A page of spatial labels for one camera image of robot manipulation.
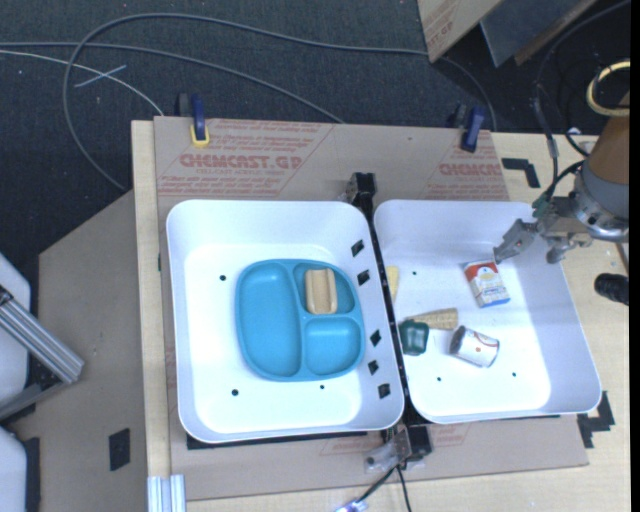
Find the can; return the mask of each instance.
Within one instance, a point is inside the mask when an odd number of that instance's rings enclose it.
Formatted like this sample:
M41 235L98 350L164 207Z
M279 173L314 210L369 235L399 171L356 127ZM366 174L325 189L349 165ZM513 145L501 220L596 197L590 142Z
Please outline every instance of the can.
M449 353L481 368L488 368L498 356L499 348L497 339L461 325L453 333Z

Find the white cable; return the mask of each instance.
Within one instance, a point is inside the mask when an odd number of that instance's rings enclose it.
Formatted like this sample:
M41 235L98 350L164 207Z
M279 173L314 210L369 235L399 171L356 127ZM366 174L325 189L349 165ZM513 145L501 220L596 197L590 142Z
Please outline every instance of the white cable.
M65 66L69 64L69 61L62 60L62 59L55 59L53 57L49 57L48 55L40 55L38 53L16 52L16 51L13 51L13 50L1 50L0 49L0 54L16 55L18 57L32 57L34 59L42 59L42 60L46 60L46 61L49 61L49 62L55 62L57 64L63 64ZM164 113L162 112L162 109L158 105L156 105L151 98L149 98L146 94L144 94L143 92L139 91L138 89L136 89L132 85L128 84L127 82L124 82L124 81L120 80L119 78L111 76L111 75L109 75L107 73L103 73L102 71L98 71L97 69L88 68L88 67L83 66L81 64L74 64L73 66L76 67L76 68L79 68L79 69L84 69L85 71L89 71L89 72L94 73L96 75L99 75L102 78L108 78L109 80L113 80L114 82L126 87L131 92L133 92L133 93L137 94L138 96L140 96L143 100L145 100L147 103L149 103L156 110L156 112L158 112L158 114L160 114L161 116L164 115Z

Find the blue clamp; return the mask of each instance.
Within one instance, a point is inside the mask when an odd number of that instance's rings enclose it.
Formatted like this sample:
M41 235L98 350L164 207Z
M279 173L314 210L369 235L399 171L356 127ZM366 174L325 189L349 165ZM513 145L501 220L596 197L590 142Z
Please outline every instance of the blue clamp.
M202 99L197 94L191 95L191 108L193 110L193 124L191 125L191 142L198 148L209 145L209 130L204 118L204 106Z
M471 112L469 112L467 129L462 135L462 142L460 142L460 147L465 151L475 153L478 144L478 134L480 133L480 128L482 128L485 117L486 112L483 107L473 107Z

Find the small box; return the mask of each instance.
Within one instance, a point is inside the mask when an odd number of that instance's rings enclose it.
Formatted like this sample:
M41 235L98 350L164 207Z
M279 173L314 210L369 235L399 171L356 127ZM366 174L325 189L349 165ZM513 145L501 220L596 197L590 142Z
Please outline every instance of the small box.
M509 302L510 297L494 261L476 261L464 267L464 275L481 308Z

